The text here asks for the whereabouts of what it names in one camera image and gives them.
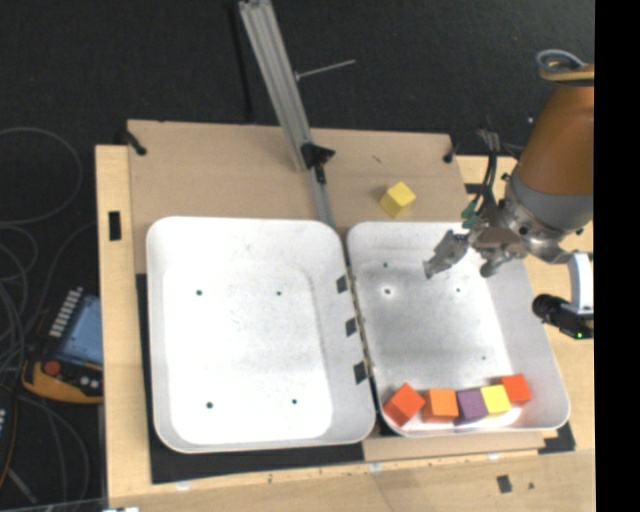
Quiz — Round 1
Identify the orange-red cube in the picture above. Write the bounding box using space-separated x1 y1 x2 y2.
383 382 427 428
499 373 533 405

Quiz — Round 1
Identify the purple cube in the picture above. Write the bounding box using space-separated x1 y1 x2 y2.
455 388 489 424

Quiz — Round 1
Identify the brown cardboard board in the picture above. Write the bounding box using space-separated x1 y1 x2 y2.
126 118 559 464

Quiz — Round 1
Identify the black cylinder on white bracket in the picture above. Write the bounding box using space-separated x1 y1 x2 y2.
531 251 596 342

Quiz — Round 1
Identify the orange cube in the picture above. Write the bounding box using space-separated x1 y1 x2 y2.
421 387 461 424

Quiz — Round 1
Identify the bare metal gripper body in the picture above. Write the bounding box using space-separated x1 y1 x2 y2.
468 198 577 263

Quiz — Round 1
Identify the white plastic tray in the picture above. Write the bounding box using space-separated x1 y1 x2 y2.
145 215 378 455
345 220 572 439

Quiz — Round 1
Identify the yellow cube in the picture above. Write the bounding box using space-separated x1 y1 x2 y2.
379 180 418 219
480 383 513 416

